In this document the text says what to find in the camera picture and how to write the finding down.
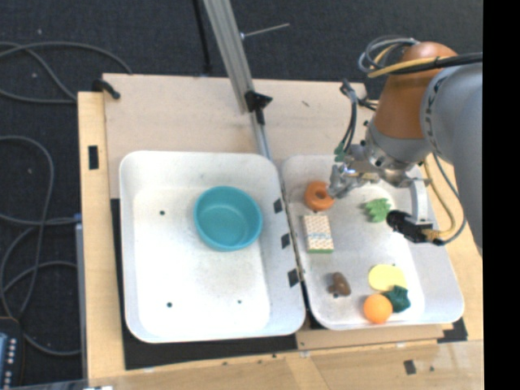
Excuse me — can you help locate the orange ball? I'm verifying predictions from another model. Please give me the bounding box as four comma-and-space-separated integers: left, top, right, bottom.
362, 293, 394, 325

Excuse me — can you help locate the white patterned carton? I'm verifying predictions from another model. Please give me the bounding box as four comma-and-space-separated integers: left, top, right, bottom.
301, 214, 336, 255

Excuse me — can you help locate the orange doughnut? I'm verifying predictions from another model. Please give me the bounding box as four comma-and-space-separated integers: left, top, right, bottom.
304, 180, 336, 212

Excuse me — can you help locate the black cylinder on white bracket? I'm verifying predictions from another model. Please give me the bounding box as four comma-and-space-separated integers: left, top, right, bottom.
385, 176, 436, 244

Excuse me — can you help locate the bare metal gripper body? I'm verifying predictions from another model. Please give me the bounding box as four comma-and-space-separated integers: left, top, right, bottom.
342, 143, 427, 189

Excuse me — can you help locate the dark green leafy toy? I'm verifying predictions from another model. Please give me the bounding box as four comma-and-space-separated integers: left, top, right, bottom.
383, 284, 412, 314

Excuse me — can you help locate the light green leafy toy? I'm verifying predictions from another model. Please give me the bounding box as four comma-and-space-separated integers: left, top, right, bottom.
361, 197, 392, 223

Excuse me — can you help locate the white plastic tray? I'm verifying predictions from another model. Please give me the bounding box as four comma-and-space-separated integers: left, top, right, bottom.
279, 154, 466, 332
119, 149, 307, 345

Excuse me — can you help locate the brown toy food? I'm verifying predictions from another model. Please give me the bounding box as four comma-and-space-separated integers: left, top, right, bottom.
327, 271, 353, 297

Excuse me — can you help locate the teal bowl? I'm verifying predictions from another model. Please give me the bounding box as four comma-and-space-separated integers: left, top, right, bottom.
193, 185, 264, 253

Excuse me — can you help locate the pale wood board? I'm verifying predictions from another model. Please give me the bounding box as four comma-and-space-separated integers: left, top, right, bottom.
101, 73, 457, 352

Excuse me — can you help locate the yellow flat toy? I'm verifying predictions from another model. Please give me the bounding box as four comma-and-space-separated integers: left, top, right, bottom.
367, 262, 409, 293

